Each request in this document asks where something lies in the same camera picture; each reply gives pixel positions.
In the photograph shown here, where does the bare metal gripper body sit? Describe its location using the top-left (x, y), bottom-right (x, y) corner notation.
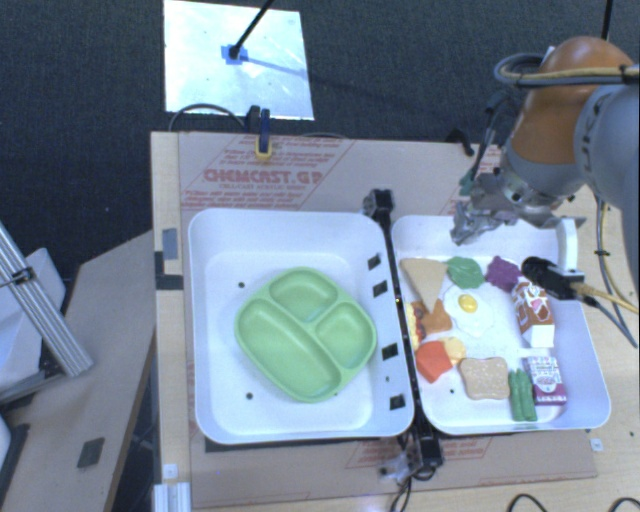
top-left (470, 170), bottom-right (555, 224)

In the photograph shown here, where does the green lettuce leaf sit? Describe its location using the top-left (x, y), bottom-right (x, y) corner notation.
top-left (444, 255), bottom-right (487, 291)

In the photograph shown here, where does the tan triangular sandwich slice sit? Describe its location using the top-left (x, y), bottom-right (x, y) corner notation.
top-left (399, 256), bottom-right (450, 314)

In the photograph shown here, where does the brown cardboard board red print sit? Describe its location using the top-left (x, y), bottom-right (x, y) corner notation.
top-left (177, 130), bottom-right (599, 509)

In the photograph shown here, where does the white fried egg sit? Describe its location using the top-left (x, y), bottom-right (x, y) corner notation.
top-left (443, 284), bottom-right (497, 340)

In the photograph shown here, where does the orange biscuit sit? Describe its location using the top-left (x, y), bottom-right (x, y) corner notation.
top-left (424, 298), bottom-right (454, 336)

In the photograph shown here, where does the orange and white carton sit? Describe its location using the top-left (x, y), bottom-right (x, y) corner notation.
top-left (510, 276), bottom-right (557, 350)

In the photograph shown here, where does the thin black rod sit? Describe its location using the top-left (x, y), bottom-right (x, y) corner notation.
top-left (378, 209), bottom-right (427, 447)

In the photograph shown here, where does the yellow and red hot dog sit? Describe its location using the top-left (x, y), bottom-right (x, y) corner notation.
top-left (405, 300), bottom-right (431, 352)

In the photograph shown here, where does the yellow cheese piece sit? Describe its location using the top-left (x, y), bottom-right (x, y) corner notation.
top-left (439, 336), bottom-right (468, 367)

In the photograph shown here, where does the orange wedge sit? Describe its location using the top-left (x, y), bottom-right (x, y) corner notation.
top-left (415, 340), bottom-right (454, 385)

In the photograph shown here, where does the brown bread slice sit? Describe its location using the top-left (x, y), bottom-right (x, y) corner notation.
top-left (457, 356), bottom-right (512, 402)

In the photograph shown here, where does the white plastic tray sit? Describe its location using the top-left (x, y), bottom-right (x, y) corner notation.
top-left (390, 214), bottom-right (613, 437)
top-left (187, 207), bottom-right (417, 446)

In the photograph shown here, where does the red and white packet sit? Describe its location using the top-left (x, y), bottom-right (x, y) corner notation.
top-left (521, 355), bottom-right (569, 407)

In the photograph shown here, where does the green asparagus bundle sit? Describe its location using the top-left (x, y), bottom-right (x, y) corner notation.
top-left (507, 368), bottom-right (539, 423)

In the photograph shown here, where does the green divided plate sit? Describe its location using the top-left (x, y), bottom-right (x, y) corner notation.
top-left (233, 266), bottom-right (379, 405)

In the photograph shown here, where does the black cylinder on white bracket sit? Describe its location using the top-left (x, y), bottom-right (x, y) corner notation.
top-left (520, 217), bottom-right (587, 302)

